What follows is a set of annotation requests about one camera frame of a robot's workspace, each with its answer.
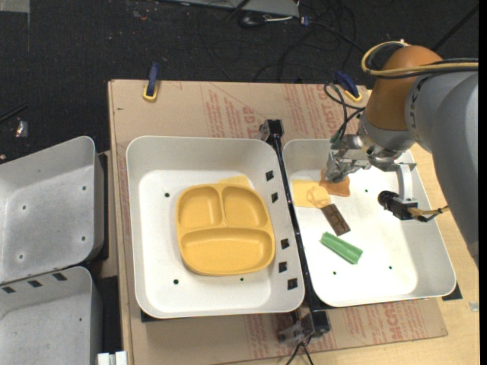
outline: black metal rod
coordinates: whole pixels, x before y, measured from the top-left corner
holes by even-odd
[[[301,237],[301,231],[299,229],[299,224],[298,224],[298,218],[296,216],[296,212],[292,204],[291,189],[289,188],[288,177],[285,171],[284,158],[282,156],[281,135],[276,133],[273,134],[271,129],[269,137],[267,139],[267,143],[269,143],[274,148],[279,161],[279,167],[281,170],[282,182],[284,185],[286,200],[288,203],[289,214],[291,215],[291,222],[294,228],[294,235],[296,238],[296,243],[298,245],[298,254],[299,254],[299,259],[301,261],[301,270],[303,272],[304,287],[306,289],[304,299],[306,300],[307,305],[310,308],[315,334],[322,335],[323,333],[328,332],[331,329],[331,327],[329,325],[329,320],[328,317],[326,316],[326,312],[324,311],[320,299],[318,298],[318,296],[316,295],[313,289],[313,283],[311,282],[310,269],[308,268],[307,265],[303,240]]]

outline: black carpet floor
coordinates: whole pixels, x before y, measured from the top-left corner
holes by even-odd
[[[373,85],[363,50],[403,38],[433,47],[479,0],[302,0],[298,20],[242,28],[241,13],[148,0],[30,0],[0,12],[0,154],[13,160],[79,135],[109,148],[107,82],[160,79],[322,83],[339,69]],[[479,13],[441,44],[444,58],[478,57]],[[28,136],[16,138],[19,118]]]

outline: blue clamp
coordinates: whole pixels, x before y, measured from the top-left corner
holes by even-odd
[[[148,83],[144,86],[144,99],[147,101],[155,101],[158,95],[158,73],[159,73],[159,63],[152,62],[151,69],[149,70]]]
[[[310,18],[307,15],[301,16],[301,24],[308,27],[310,25]]]
[[[335,82],[342,86],[345,90],[345,94],[350,97],[355,102],[362,100],[362,95],[358,92],[357,85],[355,82],[350,78],[349,75],[344,73],[341,70],[338,70],[334,76]]]

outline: brown chocolate bar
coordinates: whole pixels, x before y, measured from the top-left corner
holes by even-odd
[[[327,205],[324,208],[321,208],[321,211],[325,214],[328,223],[335,231],[337,236],[343,235],[344,233],[348,233],[350,231],[350,227],[348,226],[345,219],[343,219],[342,214],[338,211],[338,208],[334,204]]]

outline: orange object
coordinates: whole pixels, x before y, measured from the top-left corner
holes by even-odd
[[[330,195],[337,195],[337,196],[343,196],[343,197],[348,197],[350,196],[350,179],[347,176],[343,181],[341,182],[327,182],[324,179],[324,171],[321,172],[321,180],[320,180],[320,185],[324,187]]]
[[[431,64],[442,58],[422,46],[407,46],[395,51],[383,70]],[[384,130],[407,130],[404,116],[406,97],[417,77],[387,80],[378,78],[369,97],[365,115],[374,127]]]
[[[193,186],[180,195],[177,241],[186,266],[201,275],[242,275],[267,267],[275,240],[267,207],[238,184]]]
[[[323,186],[314,186],[307,193],[307,200],[315,207],[323,208],[331,203],[329,193]]]

